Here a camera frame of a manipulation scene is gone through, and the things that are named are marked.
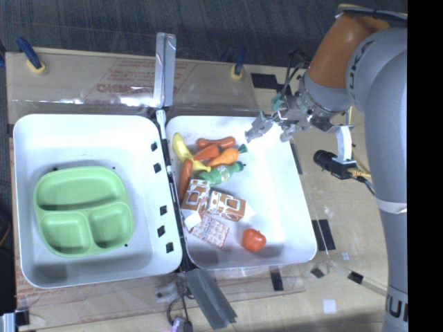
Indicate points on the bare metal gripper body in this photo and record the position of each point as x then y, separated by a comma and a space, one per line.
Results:
297, 113

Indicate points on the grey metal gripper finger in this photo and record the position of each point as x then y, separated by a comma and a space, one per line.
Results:
290, 132
259, 126

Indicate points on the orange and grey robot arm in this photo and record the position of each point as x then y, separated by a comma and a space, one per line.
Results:
384, 123

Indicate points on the orange sausage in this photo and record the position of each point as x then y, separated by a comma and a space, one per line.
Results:
216, 141
185, 178

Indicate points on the light orange carrot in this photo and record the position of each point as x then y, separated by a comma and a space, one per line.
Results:
225, 157

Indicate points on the dark orange carrot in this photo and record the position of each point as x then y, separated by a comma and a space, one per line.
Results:
207, 153

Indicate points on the white plastic tray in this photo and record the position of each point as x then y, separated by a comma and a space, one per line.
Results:
104, 137
277, 192

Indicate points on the green bottle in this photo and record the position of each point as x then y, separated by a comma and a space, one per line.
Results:
218, 174

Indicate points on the yellow banana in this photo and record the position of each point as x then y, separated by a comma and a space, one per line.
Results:
180, 148

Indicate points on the orange and white carton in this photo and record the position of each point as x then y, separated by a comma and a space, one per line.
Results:
194, 197
226, 206

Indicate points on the red toy pepper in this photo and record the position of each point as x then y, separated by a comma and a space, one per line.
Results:
253, 240

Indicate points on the orange and white packet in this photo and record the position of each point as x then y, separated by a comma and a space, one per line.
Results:
210, 232

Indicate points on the brown cardboard board, red print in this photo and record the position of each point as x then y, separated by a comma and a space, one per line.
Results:
86, 74

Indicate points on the green divided plate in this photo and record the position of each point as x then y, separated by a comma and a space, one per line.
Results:
83, 209

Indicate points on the black cylinder on white bracket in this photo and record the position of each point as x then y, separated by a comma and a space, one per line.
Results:
333, 164

